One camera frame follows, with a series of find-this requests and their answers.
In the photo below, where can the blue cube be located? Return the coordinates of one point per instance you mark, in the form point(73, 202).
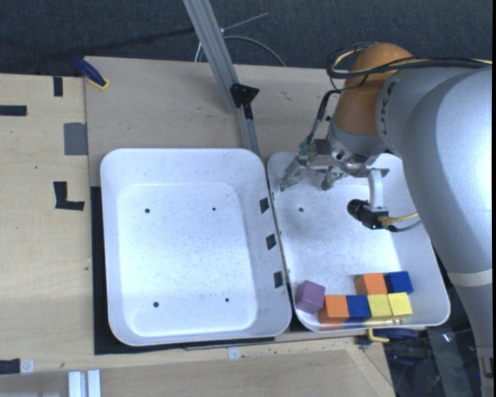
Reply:
point(399, 282)
point(359, 306)

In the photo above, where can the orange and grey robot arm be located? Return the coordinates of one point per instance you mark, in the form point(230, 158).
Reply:
point(442, 147)

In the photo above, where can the black cylinder on white bracket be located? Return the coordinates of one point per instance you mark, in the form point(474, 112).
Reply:
point(374, 211)

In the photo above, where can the yellow cube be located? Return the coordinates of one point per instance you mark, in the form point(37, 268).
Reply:
point(400, 303)
point(380, 305)

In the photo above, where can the pale wood board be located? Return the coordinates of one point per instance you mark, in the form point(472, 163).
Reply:
point(165, 110)

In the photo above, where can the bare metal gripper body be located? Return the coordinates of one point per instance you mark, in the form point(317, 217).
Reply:
point(324, 159)

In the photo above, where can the white plastic tray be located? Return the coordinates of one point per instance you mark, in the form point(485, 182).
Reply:
point(335, 246)
point(186, 254)

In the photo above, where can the purple cube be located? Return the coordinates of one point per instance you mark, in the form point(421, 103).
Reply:
point(310, 295)

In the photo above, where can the orange cube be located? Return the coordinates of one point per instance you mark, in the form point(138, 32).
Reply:
point(337, 306)
point(371, 283)

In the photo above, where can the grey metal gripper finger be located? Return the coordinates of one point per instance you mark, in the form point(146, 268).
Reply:
point(294, 174)
point(332, 179)

